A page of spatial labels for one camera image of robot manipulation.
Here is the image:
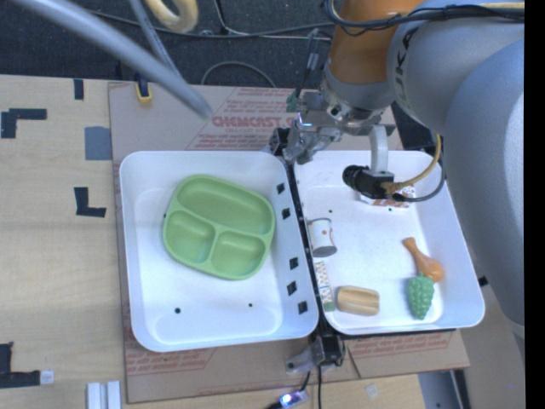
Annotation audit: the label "black cylinder on white bracket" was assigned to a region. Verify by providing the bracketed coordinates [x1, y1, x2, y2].
[341, 124, 396, 200]

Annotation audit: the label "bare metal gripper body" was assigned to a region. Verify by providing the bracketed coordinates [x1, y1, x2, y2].
[294, 91, 383, 139]

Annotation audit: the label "thin black rod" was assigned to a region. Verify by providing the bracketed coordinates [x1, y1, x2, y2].
[287, 158, 330, 337]

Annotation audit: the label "red and white packet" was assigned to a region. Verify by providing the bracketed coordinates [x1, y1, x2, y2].
[360, 184, 416, 209]

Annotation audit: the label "tan toy bread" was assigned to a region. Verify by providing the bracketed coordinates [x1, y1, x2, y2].
[336, 285, 382, 317]

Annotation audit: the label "green toy grapes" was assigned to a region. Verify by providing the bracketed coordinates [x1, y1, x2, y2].
[404, 271, 436, 321]

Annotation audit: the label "white small can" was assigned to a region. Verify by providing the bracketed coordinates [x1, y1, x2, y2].
[306, 216, 339, 259]

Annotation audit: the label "black block with thin wires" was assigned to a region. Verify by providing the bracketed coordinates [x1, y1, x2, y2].
[312, 333, 347, 366]

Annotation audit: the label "white patterned carton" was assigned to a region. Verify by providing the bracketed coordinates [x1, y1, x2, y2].
[313, 260, 337, 313]

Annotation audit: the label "brown cardboard board, red print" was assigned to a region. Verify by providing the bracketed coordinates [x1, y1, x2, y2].
[107, 82, 472, 405]

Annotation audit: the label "white plastic tray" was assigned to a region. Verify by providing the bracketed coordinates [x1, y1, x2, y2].
[118, 149, 320, 354]
[293, 148, 487, 337]

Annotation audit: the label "orange toy chicken drumstick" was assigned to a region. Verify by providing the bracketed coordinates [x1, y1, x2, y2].
[402, 236, 445, 283]

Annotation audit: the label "green divided plate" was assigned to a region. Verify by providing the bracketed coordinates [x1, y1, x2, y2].
[161, 173, 278, 282]

